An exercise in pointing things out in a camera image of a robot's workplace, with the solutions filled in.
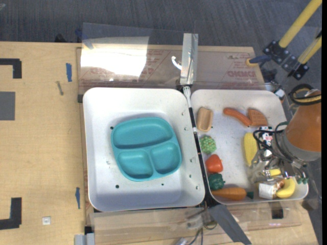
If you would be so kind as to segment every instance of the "wooden table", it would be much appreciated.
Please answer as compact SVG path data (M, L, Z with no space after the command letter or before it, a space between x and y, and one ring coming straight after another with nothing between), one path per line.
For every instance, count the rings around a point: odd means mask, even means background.
M80 46L0 42L0 58L22 61L22 79L13 79L12 66L0 65L0 91L15 92L15 119L0 120L0 220L10 218L11 198L22 199L21 225L0 230L1 244L74 244L74 235L84 233L85 193L77 102L76 50ZM71 82L67 79L67 63L72 65ZM307 211L297 208L300 225L246 234L253 244L317 244ZM44 225L42 218L47 216L51 217L51 224ZM204 237L204 244L229 242L226 234Z

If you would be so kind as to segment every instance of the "yellow tube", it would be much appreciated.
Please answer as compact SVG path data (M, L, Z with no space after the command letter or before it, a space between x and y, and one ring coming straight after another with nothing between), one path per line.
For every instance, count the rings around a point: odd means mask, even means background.
M315 39L305 51L298 57L297 61L301 64L306 64L308 60L321 48L322 36Z
M306 24L306 22L310 19L313 13L318 9L318 7L322 4L322 0L311 0L302 13L298 16L286 34L282 37L282 39L278 42L279 46L282 48L286 48L289 43L293 40L293 38L297 35L297 33L301 30L301 28Z

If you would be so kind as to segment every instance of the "teal plate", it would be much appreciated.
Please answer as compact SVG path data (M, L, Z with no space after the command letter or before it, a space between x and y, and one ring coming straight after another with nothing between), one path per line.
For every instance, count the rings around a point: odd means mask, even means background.
M175 132L158 117L121 122L111 132L111 145L121 173L132 181L161 178L181 165Z

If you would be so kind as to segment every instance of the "orange carrot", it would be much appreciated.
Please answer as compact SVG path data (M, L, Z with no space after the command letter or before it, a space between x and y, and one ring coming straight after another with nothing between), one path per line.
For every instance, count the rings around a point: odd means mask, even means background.
M249 127L252 123L252 121L246 115L236 109L226 107L224 108L223 113L238 119L247 127Z
M240 201L244 199L247 195L246 190L240 187L230 187L212 190L211 193L215 196L228 198L233 201Z

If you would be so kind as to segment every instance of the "toy tomato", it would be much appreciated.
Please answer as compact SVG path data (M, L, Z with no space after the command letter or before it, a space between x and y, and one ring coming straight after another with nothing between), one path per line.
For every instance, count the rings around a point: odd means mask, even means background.
M205 161L205 166L209 173L220 173L223 171L223 164L217 154L212 154Z

